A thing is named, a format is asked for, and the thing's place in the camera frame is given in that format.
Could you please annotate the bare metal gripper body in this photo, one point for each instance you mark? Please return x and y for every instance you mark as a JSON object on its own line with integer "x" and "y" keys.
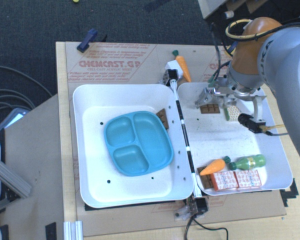
{"x": 210, "y": 95}

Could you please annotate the blue divided plate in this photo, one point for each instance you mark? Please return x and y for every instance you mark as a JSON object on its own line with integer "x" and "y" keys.
{"x": 140, "y": 144}

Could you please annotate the white plastic tray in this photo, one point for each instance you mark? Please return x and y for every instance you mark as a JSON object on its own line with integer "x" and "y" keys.
{"x": 222, "y": 139}
{"x": 130, "y": 191}

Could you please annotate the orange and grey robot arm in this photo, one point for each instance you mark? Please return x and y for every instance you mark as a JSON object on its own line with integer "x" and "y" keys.
{"x": 282, "y": 66}

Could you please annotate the brown chocolate bar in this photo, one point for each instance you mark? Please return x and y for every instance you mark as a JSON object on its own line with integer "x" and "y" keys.
{"x": 210, "y": 108}
{"x": 206, "y": 181}
{"x": 164, "y": 119}

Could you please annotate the thin black and white rod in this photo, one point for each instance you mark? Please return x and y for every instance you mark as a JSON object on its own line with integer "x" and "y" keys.
{"x": 184, "y": 130}

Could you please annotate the brown cardboard board red print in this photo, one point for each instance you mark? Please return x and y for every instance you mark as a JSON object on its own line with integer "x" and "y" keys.
{"x": 110, "y": 66}

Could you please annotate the orange carrot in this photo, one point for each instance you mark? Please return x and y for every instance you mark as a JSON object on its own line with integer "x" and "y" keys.
{"x": 184, "y": 66}
{"x": 213, "y": 167}

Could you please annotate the cream waffle with green edge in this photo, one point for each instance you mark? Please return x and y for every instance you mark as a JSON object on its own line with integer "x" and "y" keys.
{"x": 233, "y": 113}

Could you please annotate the black cylinder on white bracket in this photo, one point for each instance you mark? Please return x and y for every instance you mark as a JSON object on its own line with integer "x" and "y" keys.
{"x": 251, "y": 124}

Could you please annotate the green bottle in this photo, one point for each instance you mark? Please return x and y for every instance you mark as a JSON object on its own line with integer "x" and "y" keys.
{"x": 248, "y": 162}

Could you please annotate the orange and white carton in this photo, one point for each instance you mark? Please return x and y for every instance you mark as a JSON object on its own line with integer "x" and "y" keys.
{"x": 224, "y": 180}
{"x": 248, "y": 179}

